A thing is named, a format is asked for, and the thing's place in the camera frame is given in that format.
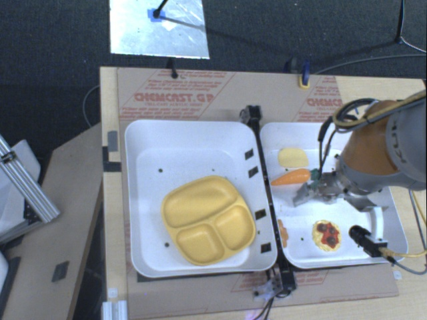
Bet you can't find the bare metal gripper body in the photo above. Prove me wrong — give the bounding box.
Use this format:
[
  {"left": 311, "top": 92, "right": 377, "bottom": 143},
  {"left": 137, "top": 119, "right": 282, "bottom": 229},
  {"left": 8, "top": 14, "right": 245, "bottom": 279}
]
[{"left": 310, "top": 171, "right": 350, "bottom": 206}]

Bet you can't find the white plastic tray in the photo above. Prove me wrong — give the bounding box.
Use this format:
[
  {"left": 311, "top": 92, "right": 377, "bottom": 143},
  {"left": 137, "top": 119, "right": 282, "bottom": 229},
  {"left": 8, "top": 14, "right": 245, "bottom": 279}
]
[
  {"left": 123, "top": 119, "right": 280, "bottom": 279},
  {"left": 259, "top": 121, "right": 409, "bottom": 269}
]

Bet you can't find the orange carrot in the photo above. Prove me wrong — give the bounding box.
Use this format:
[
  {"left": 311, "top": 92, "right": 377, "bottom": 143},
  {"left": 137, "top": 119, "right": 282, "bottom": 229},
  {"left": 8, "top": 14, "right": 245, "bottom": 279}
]
[{"left": 270, "top": 167, "right": 322, "bottom": 187}]

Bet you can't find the thin black rod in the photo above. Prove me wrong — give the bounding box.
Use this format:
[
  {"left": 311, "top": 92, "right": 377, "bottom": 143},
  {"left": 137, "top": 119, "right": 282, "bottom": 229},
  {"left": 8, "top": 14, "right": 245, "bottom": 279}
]
[{"left": 252, "top": 118, "right": 292, "bottom": 281}]

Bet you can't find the pale yellow toy bread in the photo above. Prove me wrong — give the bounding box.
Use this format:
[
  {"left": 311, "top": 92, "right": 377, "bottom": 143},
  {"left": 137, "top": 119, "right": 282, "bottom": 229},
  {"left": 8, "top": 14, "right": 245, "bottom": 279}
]
[{"left": 277, "top": 147, "right": 310, "bottom": 169}]

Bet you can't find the brown biscuit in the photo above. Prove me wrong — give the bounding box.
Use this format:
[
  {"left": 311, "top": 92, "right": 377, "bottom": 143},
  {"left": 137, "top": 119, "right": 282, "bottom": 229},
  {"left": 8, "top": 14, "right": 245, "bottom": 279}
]
[{"left": 277, "top": 218, "right": 290, "bottom": 249}]

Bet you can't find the yellow pasta with red sauce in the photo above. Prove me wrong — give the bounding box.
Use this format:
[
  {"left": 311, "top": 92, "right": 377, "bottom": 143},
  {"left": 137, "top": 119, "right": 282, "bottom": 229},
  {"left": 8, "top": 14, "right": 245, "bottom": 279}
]
[{"left": 311, "top": 219, "right": 342, "bottom": 253}]

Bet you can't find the yellow divided plate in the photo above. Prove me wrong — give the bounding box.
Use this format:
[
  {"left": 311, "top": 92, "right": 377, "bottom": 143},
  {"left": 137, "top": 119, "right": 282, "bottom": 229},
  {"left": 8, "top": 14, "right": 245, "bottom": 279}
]
[{"left": 160, "top": 175, "right": 258, "bottom": 267}]

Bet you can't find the brown cardboard board red print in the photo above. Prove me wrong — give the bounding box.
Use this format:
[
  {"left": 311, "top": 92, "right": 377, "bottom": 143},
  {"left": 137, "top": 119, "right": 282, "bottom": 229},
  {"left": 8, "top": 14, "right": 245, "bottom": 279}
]
[{"left": 116, "top": 67, "right": 400, "bottom": 320}]

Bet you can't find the black cylinder on white bracket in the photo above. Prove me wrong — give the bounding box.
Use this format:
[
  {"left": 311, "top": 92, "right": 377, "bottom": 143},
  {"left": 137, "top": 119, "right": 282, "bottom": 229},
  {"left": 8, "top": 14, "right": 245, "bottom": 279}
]
[{"left": 348, "top": 206, "right": 390, "bottom": 258}]

